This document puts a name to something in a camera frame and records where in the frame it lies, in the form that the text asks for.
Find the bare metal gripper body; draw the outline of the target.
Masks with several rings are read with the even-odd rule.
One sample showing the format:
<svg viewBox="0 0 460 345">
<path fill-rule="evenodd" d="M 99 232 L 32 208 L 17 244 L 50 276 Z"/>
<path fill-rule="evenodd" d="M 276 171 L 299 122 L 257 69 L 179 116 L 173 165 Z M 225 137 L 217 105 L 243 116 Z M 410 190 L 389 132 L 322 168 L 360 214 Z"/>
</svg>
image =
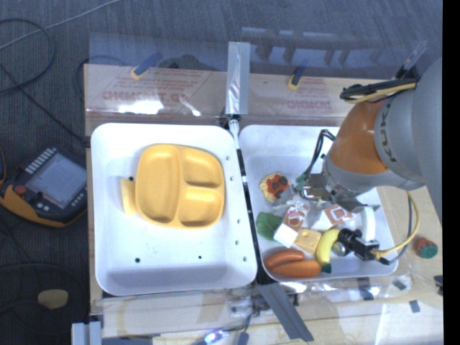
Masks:
<svg viewBox="0 0 460 345">
<path fill-rule="evenodd" d="M 308 201 L 336 200 L 336 183 L 324 173 L 309 174 L 300 189 L 300 196 Z"/>
</svg>

